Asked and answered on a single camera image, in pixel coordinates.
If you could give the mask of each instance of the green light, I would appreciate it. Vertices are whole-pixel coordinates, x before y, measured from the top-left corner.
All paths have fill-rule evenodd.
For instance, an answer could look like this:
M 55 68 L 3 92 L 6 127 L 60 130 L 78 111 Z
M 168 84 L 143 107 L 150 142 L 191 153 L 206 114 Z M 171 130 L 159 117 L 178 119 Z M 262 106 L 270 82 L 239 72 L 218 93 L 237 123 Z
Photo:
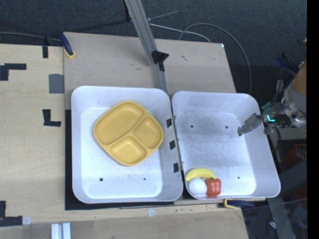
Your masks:
M 270 121 L 270 122 L 275 122 L 275 120 L 274 119 L 270 119 L 270 116 L 267 114 L 267 119 L 268 119 L 268 121 Z

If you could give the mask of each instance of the plate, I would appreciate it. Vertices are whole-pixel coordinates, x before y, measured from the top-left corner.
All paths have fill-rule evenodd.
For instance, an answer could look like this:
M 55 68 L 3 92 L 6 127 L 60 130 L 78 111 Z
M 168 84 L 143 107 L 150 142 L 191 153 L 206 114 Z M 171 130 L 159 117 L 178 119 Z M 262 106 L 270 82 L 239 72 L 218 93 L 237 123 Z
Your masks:
M 117 162 L 133 166 L 148 158 L 163 142 L 159 122 L 143 106 L 123 101 L 94 124 L 94 137 Z

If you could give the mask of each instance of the white egg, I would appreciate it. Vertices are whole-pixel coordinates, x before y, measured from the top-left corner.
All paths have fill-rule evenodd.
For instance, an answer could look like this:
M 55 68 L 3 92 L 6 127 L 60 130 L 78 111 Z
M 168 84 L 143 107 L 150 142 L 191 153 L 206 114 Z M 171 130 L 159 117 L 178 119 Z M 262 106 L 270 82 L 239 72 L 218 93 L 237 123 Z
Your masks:
M 203 179 L 193 178 L 188 183 L 189 191 L 194 195 L 204 195 L 207 193 L 207 186 Z

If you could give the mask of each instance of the cable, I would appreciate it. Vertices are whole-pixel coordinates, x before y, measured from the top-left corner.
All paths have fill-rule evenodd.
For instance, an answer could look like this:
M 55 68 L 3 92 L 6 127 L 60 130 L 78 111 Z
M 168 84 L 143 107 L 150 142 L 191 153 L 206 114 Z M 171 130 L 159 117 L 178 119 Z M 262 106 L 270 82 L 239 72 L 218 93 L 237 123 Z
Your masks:
M 155 25 L 155 24 L 150 24 L 150 25 L 151 25 L 151 26 L 161 27 L 161 28 L 164 28 L 164 29 L 173 30 L 173 31 L 177 31 L 177 32 L 183 33 L 182 30 L 170 28 L 170 27 L 167 27 L 167 26 L 160 26 L 160 25 Z M 199 33 L 195 33 L 195 32 L 185 32 L 185 33 L 198 35 L 198 36 L 200 36 L 200 37 L 205 38 L 208 42 L 211 43 L 211 41 L 210 41 L 206 36 L 201 35 L 201 34 L 199 34 Z
M 250 95 L 251 93 L 251 88 L 252 88 L 252 76 L 251 76 L 251 68 L 250 68 L 250 63 L 248 61 L 248 58 L 246 56 L 246 53 L 244 51 L 244 49 L 242 48 L 242 46 L 240 45 L 240 43 L 236 40 L 236 38 L 234 36 L 232 36 L 229 32 L 227 32 L 225 29 L 219 27 L 219 26 L 216 26 L 216 25 L 213 25 L 213 24 L 210 24 L 210 23 L 197 23 L 197 24 L 193 24 L 191 26 L 188 26 L 183 32 L 182 34 L 179 36 L 179 40 L 181 40 L 182 36 L 188 31 L 190 30 L 191 28 L 195 27 L 195 26 L 211 26 L 211 27 L 215 27 L 221 31 L 223 31 L 224 33 L 226 33 L 227 35 L 229 35 L 235 42 L 236 44 L 238 45 L 238 47 L 240 48 L 241 52 L 243 53 L 245 59 L 246 59 L 246 62 L 247 62 L 247 66 L 248 66 L 248 72 L 249 72 L 249 91 L 248 91 L 248 94 Z
M 0 34 L 8 34 L 8 35 L 22 35 L 22 36 L 29 36 L 29 37 L 36 37 L 36 38 L 42 38 L 45 39 L 45 36 L 41 36 L 41 35 L 35 35 L 35 34 L 25 34 L 25 33 L 14 33 L 14 32 L 1 32 Z M 53 41 L 57 41 L 57 42 L 61 42 L 60 39 L 52 39 Z

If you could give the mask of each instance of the banana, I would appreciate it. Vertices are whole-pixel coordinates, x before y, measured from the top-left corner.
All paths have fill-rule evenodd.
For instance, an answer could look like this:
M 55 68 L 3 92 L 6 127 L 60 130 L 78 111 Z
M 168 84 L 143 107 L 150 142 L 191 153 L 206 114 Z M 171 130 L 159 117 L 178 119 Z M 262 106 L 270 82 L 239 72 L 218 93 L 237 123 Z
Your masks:
M 206 178 L 206 179 L 210 179 L 216 178 L 216 175 L 214 174 L 214 172 L 208 168 L 204 168 L 204 167 L 198 167 L 198 168 L 193 168 L 191 169 L 185 177 L 186 182 L 189 182 L 191 179 L 193 178 Z

